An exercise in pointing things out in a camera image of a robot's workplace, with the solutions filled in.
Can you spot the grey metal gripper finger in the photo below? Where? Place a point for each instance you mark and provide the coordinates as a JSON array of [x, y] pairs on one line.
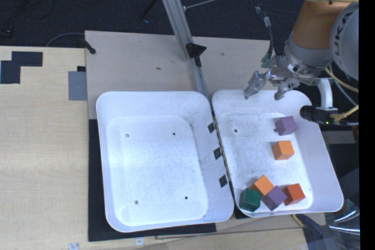
[[254, 85], [284, 89]]

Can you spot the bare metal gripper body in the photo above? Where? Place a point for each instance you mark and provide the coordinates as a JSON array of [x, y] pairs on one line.
[[285, 70]]

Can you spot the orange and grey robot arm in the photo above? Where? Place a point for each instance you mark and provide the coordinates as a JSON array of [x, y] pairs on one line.
[[317, 23]]

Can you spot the purple cube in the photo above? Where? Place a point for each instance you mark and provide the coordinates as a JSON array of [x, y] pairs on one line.
[[274, 197], [286, 125]]

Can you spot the orange cube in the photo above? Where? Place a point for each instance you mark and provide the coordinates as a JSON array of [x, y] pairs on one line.
[[263, 184], [282, 150]]

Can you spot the white plastic tray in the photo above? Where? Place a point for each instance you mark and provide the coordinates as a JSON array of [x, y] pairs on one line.
[[252, 152], [158, 167]]

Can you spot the red cube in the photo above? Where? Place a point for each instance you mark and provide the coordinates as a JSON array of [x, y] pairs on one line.
[[294, 193]]

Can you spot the green cube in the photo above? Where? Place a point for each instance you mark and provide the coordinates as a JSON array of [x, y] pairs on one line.
[[249, 199]]

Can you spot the black cylinder on white bracket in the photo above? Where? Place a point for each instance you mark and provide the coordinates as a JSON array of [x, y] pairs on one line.
[[315, 114]]

